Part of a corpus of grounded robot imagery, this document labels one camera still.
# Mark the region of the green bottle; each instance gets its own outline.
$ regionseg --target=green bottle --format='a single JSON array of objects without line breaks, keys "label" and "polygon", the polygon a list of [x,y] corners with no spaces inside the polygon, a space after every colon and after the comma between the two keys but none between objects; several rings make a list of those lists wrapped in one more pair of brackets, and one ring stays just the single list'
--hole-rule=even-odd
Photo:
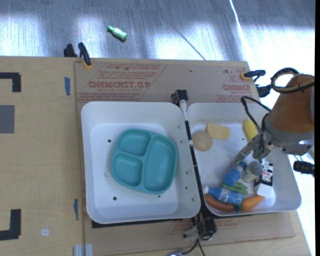
[{"label": "green bottle", "polygon": [[111,33],[116,36],[117,38],[120,38],[121,40],[126,40],[127,38],[127,33],[123,32],[121,29],[117,28],[117,27],[112,27],[112,26],[108,26],[107,27],[108,31],[111,31]]}]

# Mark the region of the black corner marker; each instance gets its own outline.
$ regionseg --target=black corner marker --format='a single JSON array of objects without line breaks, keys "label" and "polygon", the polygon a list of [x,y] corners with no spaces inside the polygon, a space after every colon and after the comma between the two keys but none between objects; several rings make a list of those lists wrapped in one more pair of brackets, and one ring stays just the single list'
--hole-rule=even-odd
[{"label": "black corner marker", "polygon": [[21,93],[21,75],[16,72],[0,72],[0,79],[12,80],[12,92]]},{"label": "black corner marker", "polygon": [[8,230],[0,231],[0,241],[18,239],[21,235],[21,209],[12,209]]}]

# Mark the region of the gray square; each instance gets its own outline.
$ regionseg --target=gray square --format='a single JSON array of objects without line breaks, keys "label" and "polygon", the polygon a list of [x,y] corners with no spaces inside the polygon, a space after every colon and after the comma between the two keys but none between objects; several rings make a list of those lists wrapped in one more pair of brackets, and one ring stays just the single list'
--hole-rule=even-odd
[{"label": "gray square", "polygon": [[0,105],[0,134],[15,133],[15,106]]}]

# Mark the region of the white plastic tray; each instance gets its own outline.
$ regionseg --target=white plastic tray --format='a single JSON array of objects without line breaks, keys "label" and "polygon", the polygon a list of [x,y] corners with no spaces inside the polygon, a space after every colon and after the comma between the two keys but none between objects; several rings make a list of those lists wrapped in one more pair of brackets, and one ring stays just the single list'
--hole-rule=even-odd
[{"label": "white plastic tray", "polygon": [[[248,108],[251,115],[260,124],[267,111],[255,103],[249,103]],[[191,134],[196,131],[205,131],[209,123],[227,126],[231,131],[227,140],[213,139],[210,150],[203,152],[195,149],[202,186],[220,187],[223,176],[231,167],[233,158],[248,142],[243,126],[249,117],[241,103],[195,103],[188,107],[187,116]],[[253,160],[249,155],[245,162],[249,164]],[[225,217],[296,210],[301,204],[301,195],[288,155],[275,148],[264,160],[273,163],[273,196],[263,199],[250,212],[225,212],[210,205],[207,205],[208,209],[217,216]],[[247,183],[241,179],[239,181],[248,187],[249,194],[246,197],[255,194],[253,182]]]},{"label": "white plastic tray", "polygon": [[[165,102],[89,102],[81,110],[86,207],[100,224],[166,220],[195,216],[201,206],[182,111]],[[111,172],[119,135],[130,128],[170,138],[177,146],[177,168],[170,188],[161,194],[133,190]]]}]

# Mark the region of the yellow sponge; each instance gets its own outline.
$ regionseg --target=yellow sponge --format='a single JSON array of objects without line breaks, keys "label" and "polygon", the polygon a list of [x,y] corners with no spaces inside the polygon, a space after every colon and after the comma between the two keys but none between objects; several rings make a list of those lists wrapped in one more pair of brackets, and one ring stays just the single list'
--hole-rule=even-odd
[{"label": "yellow sponge", "polygon": [[251,120],[246,120],[244,122],[244,131],[249,141],[258,135],[256,126]]}]

